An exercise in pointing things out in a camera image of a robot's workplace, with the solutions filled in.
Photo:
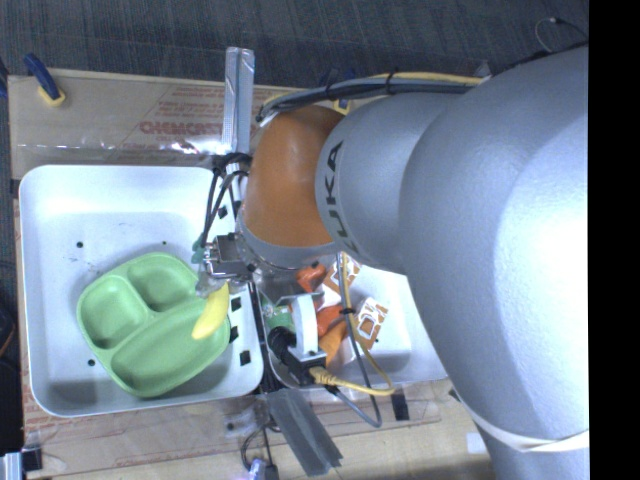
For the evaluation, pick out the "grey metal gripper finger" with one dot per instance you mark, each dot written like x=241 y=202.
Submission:
x=208 y=284

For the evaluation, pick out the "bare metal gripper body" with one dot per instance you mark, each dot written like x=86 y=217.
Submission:
x=231 y=257

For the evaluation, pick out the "yellow banana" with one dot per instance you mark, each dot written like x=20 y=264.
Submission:
x=211 y=314

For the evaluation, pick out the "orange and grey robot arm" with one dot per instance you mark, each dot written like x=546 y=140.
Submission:
x=450 y=228

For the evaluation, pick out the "green divided plate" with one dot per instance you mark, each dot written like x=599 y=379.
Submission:
x=150 y=348

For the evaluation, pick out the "orange packet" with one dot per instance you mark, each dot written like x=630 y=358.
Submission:
x=334 y=340

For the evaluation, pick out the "brown cardboard board red print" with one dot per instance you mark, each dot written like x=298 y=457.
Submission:
x=125 y=113

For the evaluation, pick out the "black cylinder on white bracket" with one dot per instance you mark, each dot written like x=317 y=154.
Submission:
x=305 y=325

